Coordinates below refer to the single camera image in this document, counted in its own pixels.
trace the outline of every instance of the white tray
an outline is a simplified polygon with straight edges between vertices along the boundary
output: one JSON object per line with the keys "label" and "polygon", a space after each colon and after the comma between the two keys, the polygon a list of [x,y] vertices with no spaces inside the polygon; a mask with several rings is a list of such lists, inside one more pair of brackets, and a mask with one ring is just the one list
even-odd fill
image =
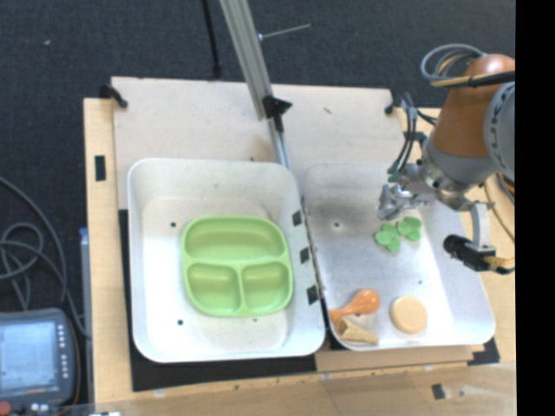
{"label": "white tray", "polygon": [[[419,218],[421,240],[403,239],[396,254],[375,243],[382,225],[376,208],[387,167],[322,164],[304,174],[307,225],[327,308],[342,308],[364,287],[381,296],[382,306],[374,314],[348,316],[378,335],[378,345],[341,341],[332,328],[334,335],[346,348],[359,351],[488,341],[494,320],[480,275],[442,248],[448,235],[466,235],[459,213],[439,202],[405,211],[398,220]],[[419,297],[428,311],[428,326],[421,334],[404,334],[389,318],[389,304],[404,295]]]}
{"label": "white tray", "polygon": [[[133,337],[157,362],[225,361],[300,356],[323,343],[319,301],[297,182],[274,163],[194,159],[144,159],[128,175]],[[251,214],[269,218],[285,234],[293,269],[293,297],[272,315],[214,317],[188,299],[181,275],[180,238],[194,218]]]}

